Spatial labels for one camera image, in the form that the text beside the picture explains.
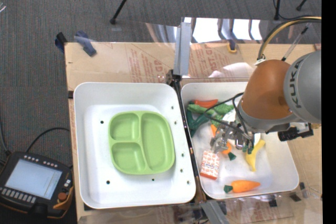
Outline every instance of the gray floor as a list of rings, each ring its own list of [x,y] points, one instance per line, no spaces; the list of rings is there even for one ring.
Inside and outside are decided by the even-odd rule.
[[[122,0],[0,0],[0,118],[7,148],[24,151],[51,127],[69,127],[64,55],[55,46],[62,32],[73,41],[78,30],[96,41],[113,41],[109,20]],[[321,16],[322,0],[281,0],[280,15]],[[276,0],[127,0],[118,19],[180,24],[181,17],[272,20]],[[31,152],[71,165],[69,132],[55,130],[40,138]],[[5,159],[1,148],[0,159]],[[0,223],[39,223],[0,206]],[[62,220],[76,223],[74,203]]]

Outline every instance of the button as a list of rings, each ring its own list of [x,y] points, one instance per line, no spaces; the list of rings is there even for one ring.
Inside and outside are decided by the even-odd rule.
[[[66,195],[65,193],[59,193],[57,197],[59,202],[63,202],[68,198],[68,195]]]

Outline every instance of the green divided plate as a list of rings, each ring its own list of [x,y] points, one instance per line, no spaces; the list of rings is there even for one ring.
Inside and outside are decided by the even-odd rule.
[[[109,124],[109,144],[114,166],[126,174],[162,173],[175,161],[169,123],[156,112],[128,111],[114,115]]]

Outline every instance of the yellow banana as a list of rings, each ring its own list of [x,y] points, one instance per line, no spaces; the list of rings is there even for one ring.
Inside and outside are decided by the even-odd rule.
[[[254,146],[251,154],[248,154],[246,151],[245,159],[247,163],[251,166],[252,172],[256,171],[256,156],[259,149],[265,145],[265,141],[260,139],[259,142]]]

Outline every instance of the toy carrot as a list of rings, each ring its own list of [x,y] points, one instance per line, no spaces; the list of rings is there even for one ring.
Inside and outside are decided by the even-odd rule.
[[[212,131],[213,136],[216,136],[217,127],[214,124],[211,124],[210,126],[211,126],[211,131]],[[231,152],[232,146],[229,142],[226,143],[226,146],[228,147],[228,149],[223,150],[222,153],[227,154],[230,161],[233,161],[237,156]]]
[[[232,181],[231,185],[225,185],[224,191],[225,193],[229,193],[231,190],[234,193],[243,193],[259,186],[260,186],[259,182],[241,179]]]
[[[199,106],[203,108],[207,108],[207,109],[217,104],[217,102],[218,102],[218,99],[206,100],[206,101],[194,100],[194,104],[198,104]]]

